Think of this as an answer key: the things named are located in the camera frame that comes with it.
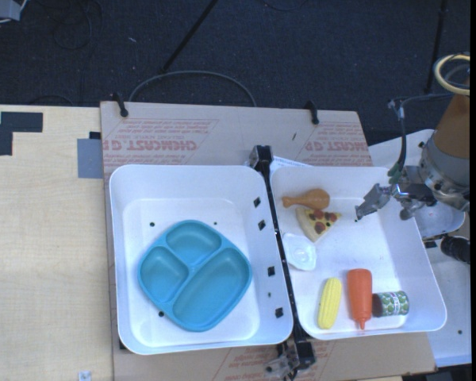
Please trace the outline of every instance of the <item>toy pizza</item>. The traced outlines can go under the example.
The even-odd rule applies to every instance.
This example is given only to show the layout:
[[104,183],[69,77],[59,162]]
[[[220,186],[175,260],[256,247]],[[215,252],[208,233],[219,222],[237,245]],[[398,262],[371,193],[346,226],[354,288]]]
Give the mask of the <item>toy pizza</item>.
[[303,233],[315,243],[339,220],[342,214],[325,212],[321,209],[296,208],[296,218],[300,223]]

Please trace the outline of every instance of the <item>black fabric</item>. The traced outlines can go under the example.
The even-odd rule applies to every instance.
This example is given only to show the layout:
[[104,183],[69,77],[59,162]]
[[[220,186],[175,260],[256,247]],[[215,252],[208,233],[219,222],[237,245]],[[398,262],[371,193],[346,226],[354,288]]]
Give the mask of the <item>black fabric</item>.
[[[443,0],[218,0],[154,79],[211,1],[30,0],[0,24],[0,104],[98,106],[116,91],[127,102],[152,79],[134,101],[312,101],[358,112],[374,144],[400,135],[387,102],[424,94],[441,18],[439,57],[470,51],[470,0],[442,13]],[[448,103],[412,102],[406,132],[434,129]]]

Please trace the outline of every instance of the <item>yellow corn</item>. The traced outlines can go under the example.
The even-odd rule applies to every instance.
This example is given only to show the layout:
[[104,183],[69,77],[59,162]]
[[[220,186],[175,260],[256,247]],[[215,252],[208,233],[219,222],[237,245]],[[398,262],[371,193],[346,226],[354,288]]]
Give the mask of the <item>yellow corn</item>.
[[338,278],[328,278],[319,303],[317,324],[322,329],[331,329],[339,311],[342,283]]

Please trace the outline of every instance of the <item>white tray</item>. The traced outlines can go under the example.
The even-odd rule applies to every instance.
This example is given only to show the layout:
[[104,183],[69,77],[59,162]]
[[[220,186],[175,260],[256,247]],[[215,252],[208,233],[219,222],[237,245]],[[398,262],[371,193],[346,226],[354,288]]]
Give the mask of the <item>white tray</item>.
[[[388,185],[387,171],[383,167],[281,167],[271,176],[282,235],[303,235],[294,212],[296,206],[284,207],[282,196],[298,196],[320,187],[331,197],[326,210],[342,213],[315,244],[316,268],[302,271],[290,266],[301,327],[316,339],[428,332],[440,329],[446,321],[446,307],[417,224],[414,219],[400,219],[400,203],[391,199],[377,213],[356,221],[355,206],[376,183]],[[347,271],[358,267],[372,272],[374,293],[406,292],[408,314],[372,316],[361,330],[351,318],[346,284]],[[339,278],[343,289],[336,322],[325,330],[317,325],[317,311],[322,287],[330,277]]]
[[[293,315],[266,186],[258,172],[245,166],[125,165],[111,175],[109,194],[118,332],[130,351],[150,355],[278,344],[289,337]],[[205,332],[191,332],[160,317],[136,276],[137,264],[154,240],[190,219],[227,237],[253,271],[240,302]]]

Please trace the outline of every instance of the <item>black pole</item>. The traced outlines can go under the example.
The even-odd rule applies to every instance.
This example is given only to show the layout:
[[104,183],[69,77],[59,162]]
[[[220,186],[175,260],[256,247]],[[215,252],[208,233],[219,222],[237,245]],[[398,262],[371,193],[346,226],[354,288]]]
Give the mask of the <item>black pole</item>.
[[433,65],[439,58],[439,46],[441,41],[441,34],[443,33],[443,21],[444,16],[447,13],[447,0],[441,1],[441,7],[439,10],[439,23],[437,24],[437,32],[436,32],[436,41],[434,42],[434,50],[432,52],[432,62],[430,63],[430,71],[428,73],[428,80],[427,86],[425,87],[425,93],[431,93],[432,91],[432,82],[434,80],[434,70]]
[[175,49],[169,60],[164,64],[163,67],[160,68],[160,73],[166,73],[167,69],[171,66],[175,58],[179,55],[179,53],[183,50],[187,42],[189,42],[189,39],[192,38],[192,36],[198,31],[199,26],[202,24],[202,22],[205,20],[205,18],[208,16],[209,12],[212,10],[212,8],[217,4],[219,0],[212,0],[208,6],[205,8],[205,11],[203,11],[203,14],[199,17],[199,19],[196,21],[196,23],[192,26],[190,31],[185,35],[185,38],[183,38],[182,42],[180,45]]

